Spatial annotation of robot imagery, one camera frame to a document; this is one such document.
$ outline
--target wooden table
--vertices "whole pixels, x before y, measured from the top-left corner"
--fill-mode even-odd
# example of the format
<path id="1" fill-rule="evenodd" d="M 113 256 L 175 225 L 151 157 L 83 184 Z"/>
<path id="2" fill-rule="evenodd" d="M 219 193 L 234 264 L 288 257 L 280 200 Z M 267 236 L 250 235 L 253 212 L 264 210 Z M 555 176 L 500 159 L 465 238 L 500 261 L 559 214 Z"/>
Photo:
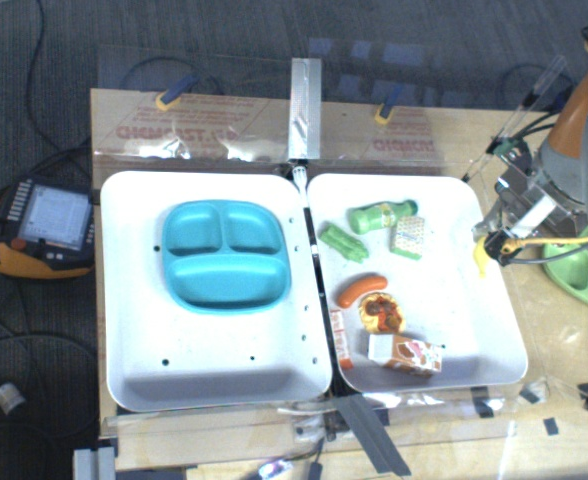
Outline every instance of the wooden table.
<path id="1" fill-rule="evenodd" d="M 204 162 L 195 157 L 155 159 L 115 153 L 124 149 L 123 141 L 132 140 L 123 127 L 130 126 L 131 133 L 135 125 L 151 129 L 158 125 L 149 121 L 154 119 L 149 114 L 153 96 L 93 90 L 96 190 L 111 174 L 125 169 L 234 172 L 239 168 L 239 162 L 226 160 L 226 151 L 217 149 L 221 141 L 208 144 L 209 149 L 196 148 L 197 153 L 209 155 Z M 227 105 L 231 115 L 227 119 L 232 120 L 227 125 L 220 120 L 200 122 L 201 137 L 216 136 L 227 126 L 232 131 L 228 139 L 238 146 L 235 155 L 258 158 L 241 162 L 244 172 L 278 170 L 284 159 L 289 102 L 228 97 L 214 102 L 211 98 L 216 97 L 206 101 L 198 95 L 191 97 L 196 99 L 184 102 L 185 109 L 189 108 L 183 115 L 184 124 L 190 115 L 194 117 L 194 108 Z M 239 109 L 244 114 L 236 115 L 234 121 Z M 322 104 L 324 161 L 319 169 L 460 178 L 510 115 L 504 111 L 398 108 L 392 126 L 382 129 L 374 123 L 375 111 L 371 105 Z M 535 136 L 530 145 L 535 149 L 543 139 L 543 135 Z M 504 170 L 500 161 L 493 160 L 471 180 L 483 212 L 496 200 L 493 186 Z M 190 480 L 241 479 L 270 458 L 313 449 L 314 443 L 301 439 L 294 430 L 305 416 L 279 411 L 276 406 L 120 414 L 105 378 L 100 208 L 95 210 L 101 434 L 117 438 L 117 471 L 180 467 Z M 418 393 L 390 409 L 388 434 L 409 465 L 412 478 L 588 478 L 588 387 L 587 403 L 585 390 L 579 387 L 588 386 L 588 305 L 563 291 L 538 265 L 512 265 L 502 272 L 528 352 L 528 372 L 516 385 L 489 388 L 484 393 L 491 417 L 483 417 L 488 411 L 478 410 L 470 390 Z M 310 460 L 294 461 L 294 468 L 280 478 L 307 478 Z M 376 473 L 351 432 L 326 441 L 320 462 L 324 480 L 393 477 Z"/>

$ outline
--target clear plastic sheet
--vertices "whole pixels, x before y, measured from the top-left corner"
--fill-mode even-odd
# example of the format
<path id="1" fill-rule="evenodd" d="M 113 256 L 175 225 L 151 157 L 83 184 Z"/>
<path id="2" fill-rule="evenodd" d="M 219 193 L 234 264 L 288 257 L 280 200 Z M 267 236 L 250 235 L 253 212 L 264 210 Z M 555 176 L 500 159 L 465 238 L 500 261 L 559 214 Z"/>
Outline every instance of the clear plastic sheet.
<path id="1" fill-rule="evenodd" d="M 289 93 L 284 88 L 291 61 L 210 56 L 205 62 L 188 56 L 192 63 L 204 61 L 199 70 L 208 75 L 163 113 L 155 98 L 185 75 L 186 64 L 176 62 L 170 69 L 171 63 L 147 61 L 172 57 L 167 52 L 109 47 L 101 54 L 101 88 L 92 91 L 95 188 L 125 169 L 287 172 Z M 165 71 L 159 74 L 161 66 Z M 341 101 L 340 84 L 332 82 L 337 66 L 330 59 L 324 71 L 334 85 L 323 89 L 321 155 L 308 165 L 310 177 L 376 172 L 460 178 L 509 115 L 399 106 L 383 127 L 373 119 L 380 99 Z M 225 83 L 209 77 L 216 69 L 228 73 Z M 327 101 L 331 94 L 333 101 Z M 542 138 L 533 139 L 533 149 Z M 483 212 L 496 200 L 494 183 L 504 168 L 493 161 L 470 182 Z M 101 272 L 99 262 L 99 330 Z M 388 434 L 416 478 L 588 475 L 588 306 L 560 290 L 540 266 L 513 265 L 503 277 L 528 353 L 520 382 L 363 394 L 385 415 Z M 101 435 L 118 443 L 119 470 L 199 464 L 187 478 L 244 478 L 265 462 L 285 459 L 295 467 L 283 477 L 303 479 L 322 439 L 324 480 L 383 477 L 337 418 L 328 400 L 335 393 L 291 404 L 135 414 L 114 404 L 104 379 L 103 371 Z M 575 470 L 563 469 L 562 458 L 551 451 L 553 439 L 560 439 L 555 426 L 564 446 L 575 451 Z M 438 470 L 432 465 L 435 455 Z"/>

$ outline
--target orange and black device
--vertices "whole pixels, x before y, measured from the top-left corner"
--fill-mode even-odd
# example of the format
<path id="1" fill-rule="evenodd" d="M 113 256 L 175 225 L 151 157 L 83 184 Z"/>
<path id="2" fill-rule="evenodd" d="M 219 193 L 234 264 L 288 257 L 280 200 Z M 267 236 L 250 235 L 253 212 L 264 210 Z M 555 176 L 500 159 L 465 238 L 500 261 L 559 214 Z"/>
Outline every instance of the orange and black device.
<path id="1" fill-rule="evenodd" d="M 24 176 L 0 200 L 0 273 L 63 279 L 94 267 L 91 192 Z"/>

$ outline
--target table surface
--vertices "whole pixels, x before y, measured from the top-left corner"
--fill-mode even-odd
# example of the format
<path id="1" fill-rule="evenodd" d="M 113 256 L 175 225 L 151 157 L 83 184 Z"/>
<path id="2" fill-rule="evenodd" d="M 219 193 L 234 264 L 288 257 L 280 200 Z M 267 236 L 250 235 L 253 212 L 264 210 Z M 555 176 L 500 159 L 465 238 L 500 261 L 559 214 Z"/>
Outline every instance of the table surface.
<path id="1" fill-rule="evenodd" d="M 104 139 L 113 132 L 114 123 L 122 123 L 132 115 L 133 108 L 140 104 L 141 94 L 92 91 L 93 174 L 97 190 L 107 177 L 121 170 L 175 170 L 183 166 L 191 170 L 192 164 L 198 165 L 153 158 L 141 162 L 140 158 L 102 152 Z M 265 107 L 268 105 L 271 121 L 287 123 L 289 102 L 269 100 Z M 460 178 L 510 115 L 505 111 L 447 108 L 405 110 L 397 109 L 395 133 L 400 135 L 390 138 L 388 133 L 384 139 L 388 145 L 397 141 L 401 147 L 388 148 L 376 156 L 372 151 L 377 144 L 384 144 L 381 133 L 387 133 L 374 123 L 376 108 L 324 102 L 321 143 L 327 145 L 325 151 L 329 152 L 330 161 L 319 168 L 340 170 L 342 164 L 336 160 L 345 158 L 345 148 L 350 147 L 355 153 L 348 159 L 348 170 L 361 165 L 369 172 L 432 174 L 436 169 L 439 175 Z M 414 127 L 411 136 L 402 131 L 404 120 Z M 534 136 L 531 147 L 537 147 L 543 139 L 544 136 Z M 402 144 L 417 143 L 421 148 L 415 149 L 423 152 L 408 157 L 407 149 L 411 148 Z M 431 156 L 426 157 L 425 150 Z M 399 151 L 405 151 L 405 156 L 399 157 Z M 229 162 L 212 165 L 215 169 L 229 168 Z M 269 162 L 251 166 L 258 171 L 274 169 Z M 470 181 L 484 213 L 496 199 L 493 186 L 504 170 L 500 161 L 493 160 Z M 105 377 L 98 206 L 95 220 L 101 434 L 118 438 L 117 471 L 180 467 L 190 480 L 242 479 L 270 459 L 305 457 L 313 451 L 318 436 L 301 438 L 294 432 L 294 425 L 309 416 L 288 413 L 275 406 L 154 414 L 118 411 Z M 511 265 L 501 272 L 525 342 L 528 371 L 518 384 L 481 392 L 491 408 L 489 413 L 477 410 L 470 390 L 404 396 L 397 408 L 389 410 L 390 425 L 386 428 L 411 469 L 412 478 L 588 478 L 588 388 L 586 403 L 581 387 L 588 385 L 588 305 L 558 287 L 540 265 Z M 293 460 L 293 469 L 280 478 L 307 478 L 311 460 L 313 457 Z M 320 462 L 324 480 L 395 477 L 376 472 L 351 432 L 326 440 Z"/>

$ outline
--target white plastic tray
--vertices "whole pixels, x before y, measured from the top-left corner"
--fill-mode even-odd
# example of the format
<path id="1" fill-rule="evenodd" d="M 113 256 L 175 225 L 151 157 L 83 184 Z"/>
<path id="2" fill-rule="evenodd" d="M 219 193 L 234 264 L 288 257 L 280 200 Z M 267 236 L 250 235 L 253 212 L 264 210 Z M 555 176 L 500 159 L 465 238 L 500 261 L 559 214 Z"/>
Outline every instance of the white plastic tray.
<path id="1" fill-rule="evenodd" d="M 383 290 L 400 304 L 403 335 L 444 345 L 442 372 L 422 378 L 378 366 L 367 358 L 369 334 L 358 300 L 343 311 L 354 367 L 342 370 L 361 392 L 402 392 L 510 384 L 527 370 L 527 353 L 495 262 L 481 278 L 473 260 L 472 227 L 483 216 L 473 190 L 458 179 L 425 176 L 322 174 L 308 185 L 318 237 L 328 223 L 361 240 L 370 252 L 362 264 L 348 261 L 318 241 L 330 309 L 352 281 L 367 274 L 387 277 Z M 423 256 L 412 260 L 389 251 L 390 229 L 351 232 L 347 212 L 382 201 L 418 203 L 425 219 Z"/>
<path id="2" fill-rule="evenodd" d="M 277 218 L 288 295 L 256 313 L 201 314 L 167 289 L 165 218 L 189 201 L 255 203 Z M 311 400 L 332 368 L 299 194 L 271 175 L 121 172 L 101 190 L 107 386 L 132 411 Z"/>

